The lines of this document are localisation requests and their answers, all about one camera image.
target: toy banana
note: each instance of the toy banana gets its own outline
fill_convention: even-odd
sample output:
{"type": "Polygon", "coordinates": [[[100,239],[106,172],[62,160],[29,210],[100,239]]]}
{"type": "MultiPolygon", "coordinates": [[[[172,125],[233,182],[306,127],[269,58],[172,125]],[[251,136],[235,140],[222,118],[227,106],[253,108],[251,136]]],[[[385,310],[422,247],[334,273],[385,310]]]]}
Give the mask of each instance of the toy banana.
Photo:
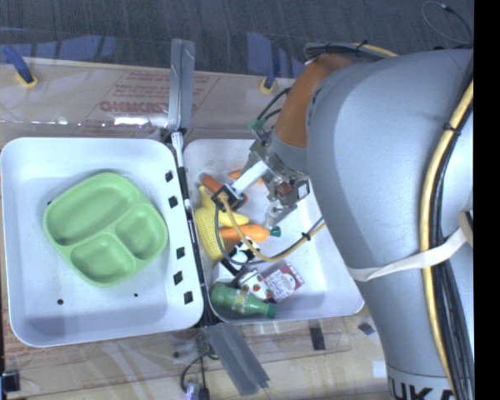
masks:
{"type": "MultiPolygon", "coordinates": [[[[202,206],[215,213],[215,202],[211,199],[211,196],[206,191],[206,188],[203,185],[200,185],[198,187],[198,191],[202,195],[202,206]]],[[[242,215],[241,213],[233,212],[233,217],[235,218],[237,225],[246,225],[250,222],[250,218],[242,215]]],[[[218,222],[224,227],[233,227],[232,221],[230,221],[228,214],[224,211],[218,213],[218,222]]]]}

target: gray carpet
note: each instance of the gray carpet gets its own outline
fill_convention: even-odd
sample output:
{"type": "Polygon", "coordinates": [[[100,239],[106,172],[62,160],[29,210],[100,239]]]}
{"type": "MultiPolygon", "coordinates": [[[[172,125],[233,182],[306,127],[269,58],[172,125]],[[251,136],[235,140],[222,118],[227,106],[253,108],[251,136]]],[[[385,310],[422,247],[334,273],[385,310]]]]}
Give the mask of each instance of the gray carpet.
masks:
{"type": "Polygon", "coordinates": [[[295,78],[307,42],[454,48],[473,20],[474,0],[0,0],[0,61],[1,45],[15,44],[24,56],[166,67],[169,43],[183,38],[197,70],[295,78]],[[457,15],[429,3],[425,18],[426,2],[457,15]]]}

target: green plate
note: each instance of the green plate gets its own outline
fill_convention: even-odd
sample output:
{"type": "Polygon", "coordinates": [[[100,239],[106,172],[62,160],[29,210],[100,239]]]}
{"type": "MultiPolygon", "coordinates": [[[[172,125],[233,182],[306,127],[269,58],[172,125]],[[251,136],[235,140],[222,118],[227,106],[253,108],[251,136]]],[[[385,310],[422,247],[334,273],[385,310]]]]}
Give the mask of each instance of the green plate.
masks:
{"type": "Polygon", "coordinates": [[[168,243],[163,217],[128,179],[99,173],[48,205],[44,231],[87,282],[114,286],[161,254],[168,243]]]}

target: green bottle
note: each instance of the green bottle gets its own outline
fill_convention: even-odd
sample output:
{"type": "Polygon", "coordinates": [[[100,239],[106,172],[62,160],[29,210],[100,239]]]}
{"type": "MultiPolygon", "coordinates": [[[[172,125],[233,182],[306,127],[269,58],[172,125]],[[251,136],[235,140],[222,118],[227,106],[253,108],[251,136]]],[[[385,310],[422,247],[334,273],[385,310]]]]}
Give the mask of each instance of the green bottle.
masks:
{"type": "Polygon", "coordinates": [[[276,304],[261,302],[252,293],[228,287],[223,283],[213,285],[211,302],[215,307],[231,309],[239,314],[265,314],[268,318],[276,316],[276,304]]]}

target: white velcro strap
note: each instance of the white velcro strap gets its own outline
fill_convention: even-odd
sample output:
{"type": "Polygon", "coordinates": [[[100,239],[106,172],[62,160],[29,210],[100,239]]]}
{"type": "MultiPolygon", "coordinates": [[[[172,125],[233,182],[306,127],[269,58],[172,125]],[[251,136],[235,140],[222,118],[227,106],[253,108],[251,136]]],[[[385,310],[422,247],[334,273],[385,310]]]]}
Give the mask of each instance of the white velcro strap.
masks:
{"type": "Polygon", "coordinates": [[[399,261],[392,262],[384,267],[376,268],[350,268],[348,272],[358,282],[368,282],[373,278],[397,273],[413,268],[428,268],[449,259],[467,241],[467,236],[458,228],[446,242],[425,252],[416,253],[399,261]]]}

